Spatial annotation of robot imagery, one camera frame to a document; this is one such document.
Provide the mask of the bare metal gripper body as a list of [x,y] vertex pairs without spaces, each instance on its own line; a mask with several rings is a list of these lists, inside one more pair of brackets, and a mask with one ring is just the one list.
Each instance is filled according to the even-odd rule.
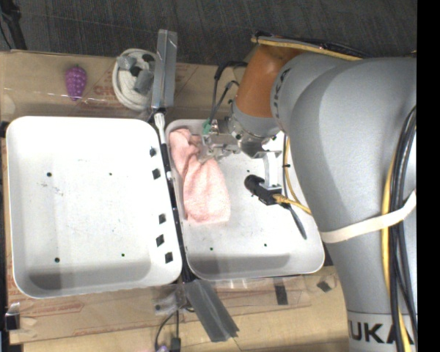
[[212,150],[223,147],[232,154],[244,153],[250,158],[262,158],[267,150],[264,145],[278,134],[277,128],[262,132],[259,136],[247,131],[236,120],[206,120],[202,123],[201,144]]

